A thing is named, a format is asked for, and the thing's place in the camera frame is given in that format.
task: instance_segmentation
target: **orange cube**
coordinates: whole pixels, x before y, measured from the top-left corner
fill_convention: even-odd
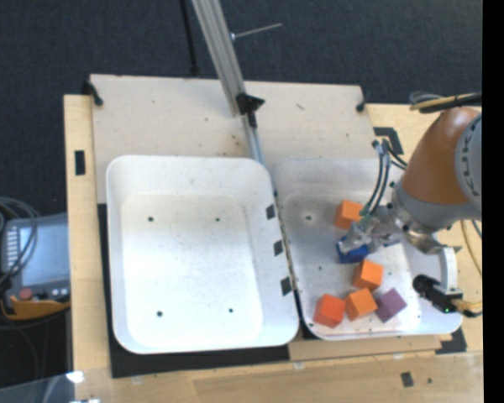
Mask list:
[[[351,321],[377,310],[377,303],[368,288],[357,290],[345,297],[345,311]]]
[[[360,211],[364,206],[356,201],[343,200],[336,208],[334,225],[349,230],[353,222],[360,221]]]
[[[354,268],[353,286],[375,290],[383,281],[383,266],[364,259]]]
[[[345,300],[323,294],[316,303],[313,320],[327,327],[336,327],[344,319]]]

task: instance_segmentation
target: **metal pole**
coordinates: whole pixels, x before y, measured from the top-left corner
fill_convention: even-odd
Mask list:
[[[218,78],[222,82],[229,108],[233,115],[242,115],[239,110],[237,96],[246,94],[246,90],[220,1],[192,0],[192,6],[202,27]],[[249,142],[250,154],[255,160],[265,164],[256,127],[250,125],[249,118],[244,117],[242,119]]]

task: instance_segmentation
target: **black bracket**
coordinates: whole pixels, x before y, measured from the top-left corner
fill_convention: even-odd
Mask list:
[[[368,99],[370,98],[370,93],[369,92],[364,92],[364,88],[362,88],[363,94],[362,94],[362,102],[356,105],[355,110],[358,113],[361,113],[364,111],[366,103],[368,102]]]
[[[88,80],[82,83],[82,92],[83,95],[93,96],[93,101],[96,105],[102,106],[104,101],[99,97],[99,93],[97,92],[95,86]]]
[[[257,111],[263,103],[265,103],[265,100],[263,98],[249,96],[244,92],[241,92],[236,98],[241,115],[248,116],[250,127],[258,128],[255,111]]]

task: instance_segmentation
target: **screen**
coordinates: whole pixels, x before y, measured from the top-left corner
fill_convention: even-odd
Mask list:
[[[29,241],[32,228],[20,228],[20,247],[22,251]],[[28,249],[23,263],[23,285],[40,285],[55,280],[69,280],[69,238],[66,222],[39,223],[34,249]]]

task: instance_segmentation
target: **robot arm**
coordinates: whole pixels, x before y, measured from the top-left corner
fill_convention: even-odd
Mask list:
[[[425,254],[438,254],[442,281],[418,276],[413,286],[440,310],[455,311],[452,302],[461,298],[455,249],[442,245],[435,233],[460,220],[481,221],[481,139],[481,112],[471,107],[441,112],[420,140],[390,201],[372,206],[370,199],[360,221],[338,242],[340,257],[353,262],[403,239]],[[384,179],[390,165],[387,145],[374,146],[384,164]]]

